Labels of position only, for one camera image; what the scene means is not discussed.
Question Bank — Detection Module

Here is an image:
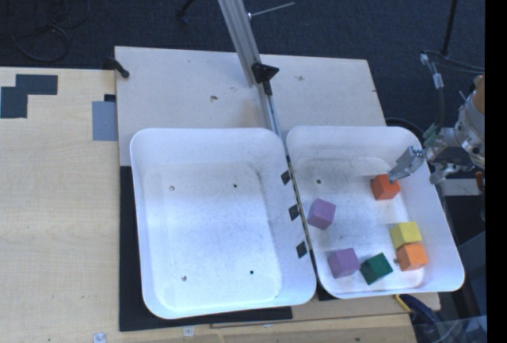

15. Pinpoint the light orange cube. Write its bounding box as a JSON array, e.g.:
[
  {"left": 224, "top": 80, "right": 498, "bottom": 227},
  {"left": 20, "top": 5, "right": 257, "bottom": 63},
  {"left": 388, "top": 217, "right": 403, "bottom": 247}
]
[{"left": 395, "top": 242, "right": 429, "bottom": 272}]

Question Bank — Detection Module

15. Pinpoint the white plastic tray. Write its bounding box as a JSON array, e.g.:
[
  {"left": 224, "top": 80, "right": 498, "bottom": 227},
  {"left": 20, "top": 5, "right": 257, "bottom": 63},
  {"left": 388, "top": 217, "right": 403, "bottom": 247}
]
[
  {"left": 129, "top": 127, "right": 318, "bottom": 320},
  {"left": 285, "top": 124, "right": 466, "bottom": 300}
]

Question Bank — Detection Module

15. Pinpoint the purple cube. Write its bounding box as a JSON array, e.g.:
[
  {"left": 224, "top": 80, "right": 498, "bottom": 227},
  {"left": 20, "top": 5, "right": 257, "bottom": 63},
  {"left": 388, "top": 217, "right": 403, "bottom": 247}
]
[
  {"left": 306, "top": 197, "right": 337, "bottom": 231},
  {"left": 326, "top": 247, "right": 360, "bottom": 280}
]

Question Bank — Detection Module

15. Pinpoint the yellow cube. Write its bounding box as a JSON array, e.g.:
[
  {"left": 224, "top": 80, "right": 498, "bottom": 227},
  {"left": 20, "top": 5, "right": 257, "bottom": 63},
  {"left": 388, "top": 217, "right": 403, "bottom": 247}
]
[{"left": 388, "top": 220, "right": 423, "bottom": 250}]

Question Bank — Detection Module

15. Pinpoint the green cube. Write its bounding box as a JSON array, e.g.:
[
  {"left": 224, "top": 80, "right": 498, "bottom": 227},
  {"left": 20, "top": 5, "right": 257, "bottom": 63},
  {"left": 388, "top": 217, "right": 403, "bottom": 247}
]
[{"left": 359, "top": 252, "right": 395, "bottom": 286}]

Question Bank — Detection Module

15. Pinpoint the red-orange cube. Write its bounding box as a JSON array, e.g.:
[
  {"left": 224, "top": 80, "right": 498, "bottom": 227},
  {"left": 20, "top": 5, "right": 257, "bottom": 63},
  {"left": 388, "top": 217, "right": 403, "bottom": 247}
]
[{"left": 369, "top": 173, "right": 402, "bottom": 201}]

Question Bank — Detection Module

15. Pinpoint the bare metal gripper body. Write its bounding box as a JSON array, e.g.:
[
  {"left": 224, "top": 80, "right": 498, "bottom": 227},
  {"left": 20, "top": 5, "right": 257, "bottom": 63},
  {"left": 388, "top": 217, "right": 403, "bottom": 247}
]
[{"left": 424, "top": 115, "right": 486, "bottom": 173}]

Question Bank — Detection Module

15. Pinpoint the pale wood board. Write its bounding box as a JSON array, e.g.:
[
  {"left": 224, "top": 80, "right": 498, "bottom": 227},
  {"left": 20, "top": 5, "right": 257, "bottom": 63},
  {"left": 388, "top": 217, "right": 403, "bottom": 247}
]
[{"left": 114, "top": 46, "right": 442, "bottom": 313}]

